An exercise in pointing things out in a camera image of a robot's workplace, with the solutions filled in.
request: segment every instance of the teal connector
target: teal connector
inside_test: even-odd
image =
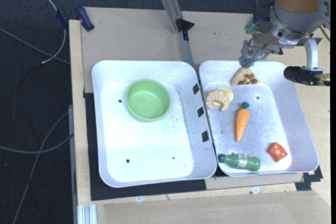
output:
[[[252,34],[253,33],[253,29],[256,26],[256,24],[253,23],[253,19],[251,19],[247,25],[245,26],[245,33],[247,34]]]

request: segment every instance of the bottle label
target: bottle label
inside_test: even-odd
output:
[[[238,161],[238,166],[237,168],[242,168],[244,169],[247,165],[247,156],[246,155],[240,155],[239,154],[239,161]]]

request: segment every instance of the white tray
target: white tray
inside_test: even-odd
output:
[[[216,170],[216,156],[195,70],[179,61],[101,61],[92,70],[98,163],[112,187],[204,179]],[[153,79],[170,92],[162,119],[135,120],[125,103],[127,87]]]
[[[251,67],[261,81],[255,85],[230,86],[239,69],[237,61],[207,61],[199,75],[204,94],[217,88],[230,88],[234,99],[228,110],[207,110],[217,154],[239,153],[260,158],[257,172],[232,168],[219,163],[230,176],[311,172],[318,166],[318,156],[293,82],[283,77],[284,66],[278,62],[257,62]],[[248,102],[250,118],[244,135],[235,141],[235,121],[242,102]],[[281,144],[288,156],[275,162],[267,153],[273,142]]]

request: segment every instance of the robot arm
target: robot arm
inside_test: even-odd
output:
[[[317,44],[312,33],[324,24],[330,29],[331,0],[275,0],[268,16],[257,22],[252,38],[244,41],[239,63],[249,68],[270,54],[279,54],[282,48],[304,46],[307,65],[288,67],[285,77],[307,85],[320,84],[322,70],[318,68]]]

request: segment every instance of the red toy food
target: red toy food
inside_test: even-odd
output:
[[[282,158],[286,157],[288,153],[285,151],[283,146],[278,144],[277,142],[274,142],[271,146],[271,148],[267,152],[271,157],[278,162]]]

